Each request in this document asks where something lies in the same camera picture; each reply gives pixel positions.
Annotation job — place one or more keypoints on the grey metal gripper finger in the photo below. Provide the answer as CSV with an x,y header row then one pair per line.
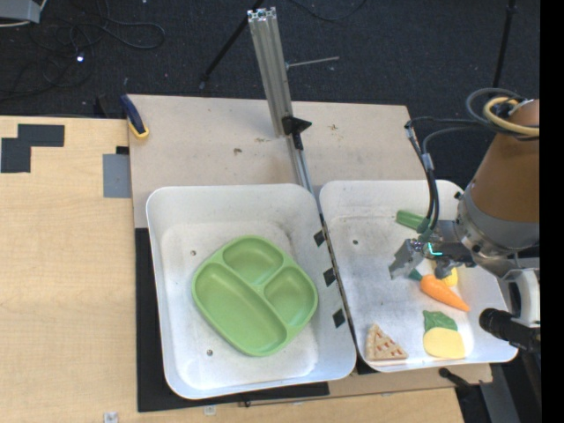
x,y
445,269
407,258

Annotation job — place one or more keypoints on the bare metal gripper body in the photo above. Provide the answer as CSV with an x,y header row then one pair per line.
x,y
454,245

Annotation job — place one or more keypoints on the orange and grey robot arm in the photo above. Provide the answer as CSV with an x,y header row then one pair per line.
x,y
506,170

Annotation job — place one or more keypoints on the yellow toy corn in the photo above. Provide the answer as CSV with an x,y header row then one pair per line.
x,y
451,278

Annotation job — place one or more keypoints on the orange carrot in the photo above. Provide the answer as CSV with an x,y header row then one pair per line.
x,y
440,291

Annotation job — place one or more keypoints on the green toy vegetable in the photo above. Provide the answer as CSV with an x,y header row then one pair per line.
x,y
407,219

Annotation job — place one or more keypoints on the white plastic tray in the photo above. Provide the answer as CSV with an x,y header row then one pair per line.
x,y
374,289
247,377

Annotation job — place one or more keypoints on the yellow vegetable with green leaves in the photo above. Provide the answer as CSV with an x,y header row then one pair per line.
x,y
443,342

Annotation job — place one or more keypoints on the tan pie slice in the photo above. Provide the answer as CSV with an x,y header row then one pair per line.
x,y
381,346

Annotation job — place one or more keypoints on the thin black and white rod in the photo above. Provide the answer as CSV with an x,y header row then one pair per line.
x,y
301,165

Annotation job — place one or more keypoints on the green divided plate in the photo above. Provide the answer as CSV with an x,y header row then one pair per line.
x,y
247,302

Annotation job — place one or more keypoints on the pale flat board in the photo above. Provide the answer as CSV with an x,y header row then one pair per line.
x,y
211,148

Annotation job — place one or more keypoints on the black cylinder on white bracket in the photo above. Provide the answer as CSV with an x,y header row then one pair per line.
x,y
506,326

